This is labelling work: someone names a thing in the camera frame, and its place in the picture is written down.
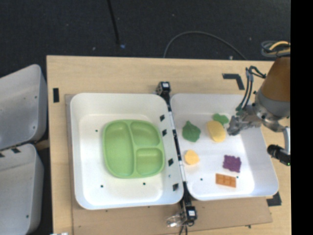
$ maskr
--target black floor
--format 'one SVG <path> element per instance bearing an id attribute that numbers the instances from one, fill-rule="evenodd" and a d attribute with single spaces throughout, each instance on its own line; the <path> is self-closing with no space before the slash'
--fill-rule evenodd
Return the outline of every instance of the black floor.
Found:
<path id="1" fill-rule="evenodd" d="M 0 78 L 46 77 L 47 55 L 268 60 L 261 42 L 290 39 L 291 0 L 0 0 Z M 52 232 L 48 154 L 34 235 Z"/>

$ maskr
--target purple toy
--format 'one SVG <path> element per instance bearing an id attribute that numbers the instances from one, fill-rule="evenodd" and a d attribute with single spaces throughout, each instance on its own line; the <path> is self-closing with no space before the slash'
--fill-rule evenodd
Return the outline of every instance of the purple toy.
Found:
<path id="1" fill-rule="evenodd" d="M 240 158 L 235 156 L 224 155 L 223 168 L 230 171 L 240 172 L 241 161 Z"/>

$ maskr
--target wooden table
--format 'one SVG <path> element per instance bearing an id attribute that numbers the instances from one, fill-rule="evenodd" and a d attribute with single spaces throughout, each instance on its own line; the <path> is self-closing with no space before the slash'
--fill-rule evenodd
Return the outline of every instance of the wooden table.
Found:
<path id="1" fill-rule="evenodd" d="M 234 79 L 246 85 L 245 68 L 267 73 L 272 61 L 190 60 L 47 56 L 48 115 L 51 156 L 53 232 L 69 235 L 177 234 L 165 218 L 178 205 L 88 211 L 79 207 L 71 190 L 65 97 L 82 92 L 153 93 L 160 81 L 171 84 L 171 94 L 244 94 Z M 254 90 L 263 80 L 255 78 Z M 290 120 L 282 121 L 290 125 Z M 261 127 L 267 146 L 284 147 L 282 133 Z M 291 168 L 272 159 L 281 206 L 268 207 L 265 197 L 220 201 L 193 201 L 199 217 L 188 233 L 193 235 L 291 234 Z"/>

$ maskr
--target yellow sponge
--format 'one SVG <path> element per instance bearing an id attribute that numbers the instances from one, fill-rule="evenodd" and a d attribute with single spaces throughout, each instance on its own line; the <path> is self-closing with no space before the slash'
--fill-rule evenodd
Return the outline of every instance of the yellow sponge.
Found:
<path id="1" fill-rule="evenodd" d="M 185 154 L 185 161 L 189 165 L 194 165 L 200 161 L 199 156 L 195 153 L 194 150 L 188 150 Z"/>
<path id="2" fill-rule="evenodd" d="M 226 131 L 222 124 L 218 121 L 212 120 L 206 124 L 206 127 L 209 131 L 211 138 L 215 142 L 223 142 L 226 138 Z"/>

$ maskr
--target green toy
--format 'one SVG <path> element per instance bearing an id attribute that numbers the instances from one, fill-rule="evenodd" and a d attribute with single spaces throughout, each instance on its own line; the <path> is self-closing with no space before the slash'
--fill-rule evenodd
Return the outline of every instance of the green toy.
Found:
<path id="1" fill-rule="evenodd" d="M 182 136 L 184 139 L 196 142 L 200 137 L 201 130 L 193 125 L 190 121 L 187 121 L 185 126 L 182 128 Z"/>
<path id="2" fill-rule="evenodd" d="M 213 115 L 213 120 L 220 122 L 222 125 L 229 122 L 229 119 L 225 115 L 220 115 L 218 113 Z"/>

